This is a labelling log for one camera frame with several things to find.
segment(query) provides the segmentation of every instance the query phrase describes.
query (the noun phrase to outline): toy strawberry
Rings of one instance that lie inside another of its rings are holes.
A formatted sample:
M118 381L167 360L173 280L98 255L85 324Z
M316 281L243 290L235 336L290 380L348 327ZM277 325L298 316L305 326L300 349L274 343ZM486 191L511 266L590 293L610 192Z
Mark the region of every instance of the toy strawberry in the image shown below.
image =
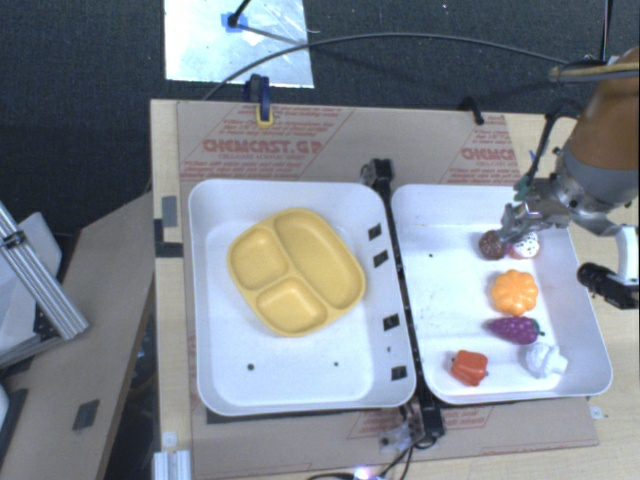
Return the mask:
M498 318L491 320L487 327L501 338L519 345L529 345L536 341L538 336L544 336L538 322L526 316Z

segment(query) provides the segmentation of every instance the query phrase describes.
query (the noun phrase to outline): yellow divided plate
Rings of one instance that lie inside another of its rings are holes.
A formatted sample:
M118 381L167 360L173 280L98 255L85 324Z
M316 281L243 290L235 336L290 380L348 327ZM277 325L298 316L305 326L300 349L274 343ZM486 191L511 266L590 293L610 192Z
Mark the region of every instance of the yellow divided plate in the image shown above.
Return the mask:
M283 336L304 336L340 318L366 286L344 241L303 208L279 212L242 233L229 247L227 266L254 312Z

